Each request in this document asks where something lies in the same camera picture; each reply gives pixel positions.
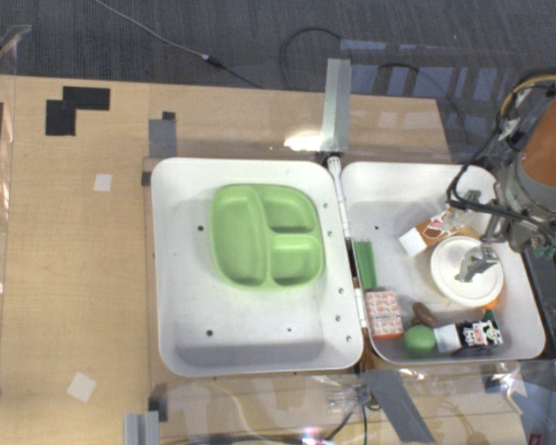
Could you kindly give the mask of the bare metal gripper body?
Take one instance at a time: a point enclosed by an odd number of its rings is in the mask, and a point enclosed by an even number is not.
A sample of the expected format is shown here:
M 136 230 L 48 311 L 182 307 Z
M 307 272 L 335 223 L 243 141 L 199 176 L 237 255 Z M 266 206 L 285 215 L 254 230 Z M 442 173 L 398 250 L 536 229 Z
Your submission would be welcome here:
M 531 203 L 517 204 L 517 211 L 500 205 L 497 200 L 489 201 L 486 206 L 492 213 L 483 234 L 484 243 L 508 243 L 517 253 L 527 248 L 533 253 L 556 252 L 555 213 Z

